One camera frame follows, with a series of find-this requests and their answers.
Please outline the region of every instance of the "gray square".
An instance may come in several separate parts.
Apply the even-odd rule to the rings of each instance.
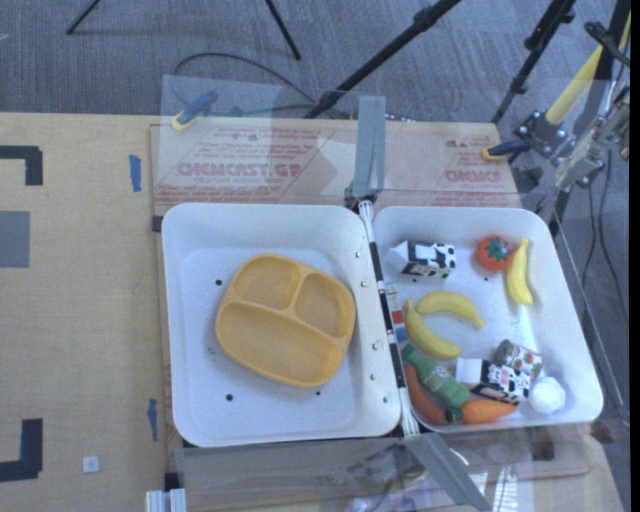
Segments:
[[[0,268],[29,267],[31,212],[0,211]]]

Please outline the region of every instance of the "gray bracket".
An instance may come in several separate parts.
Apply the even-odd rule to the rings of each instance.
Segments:
[[[355,172],[345,190],[348,204],[362,198],[375,198],[384,186],[385,113],[384,97],[360,97]]]

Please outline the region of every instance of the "white ball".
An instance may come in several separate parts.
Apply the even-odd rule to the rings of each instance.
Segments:
[[[534,381],[529,392],[529,403],[540,414],[553,414],[561,409],[567,394],[560,383],[553,377],[540,377]]]

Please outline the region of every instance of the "gray carpet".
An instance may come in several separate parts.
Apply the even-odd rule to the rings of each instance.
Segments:
[[[297,61],[267,4],[259,0],[104,0],[67,35],[66,28],[89,3],[0,0],[0,109],[160,114],[163,77],[200,52],[256,61],[317,100],[410,27],[427,5],[418,0],[275,0],[302,53]],[[388,111],[396,116],[488,122],[529,55],[525,38],[550,3],[460,2],[354,91],[386,96]],[[498,124],[503,140],[513,139],[514,129],[531,112],[553,104],[596,47],[584,23],[608,26],[615,5],[614,0],[576,2],[575,19],[558,28],[527,81],[528,91],[514,99]],[[265,69],[230,57],[196,58],[178,71],[182,76],[282,85]],[[621,77],[629,83],[627,71]],[[291,98],[296,96],[308,101],[291,89]],[[566,117],[569,132],[584,104]],[[347,99],[336,106],[349,107]],[[543,170],[540,184],[523,201],[550,220],[557,197],[554,167],[533,151],[512,167],[515,173]],[[630,456],[624,448],[630,429],[616,427],[630,422],[628,162],[614,151],[608,168],[589,188],[574,186],[561,225],[558,252],[576,308],[584,314],[606,394],[602,425],[611,426],[611,435],[602,439],[630,510]]]

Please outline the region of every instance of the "small white square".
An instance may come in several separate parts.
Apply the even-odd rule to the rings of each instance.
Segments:
[[[82,459],[82,469],[85,473],[97,473],[100,471],[100,457],[92,455]]]

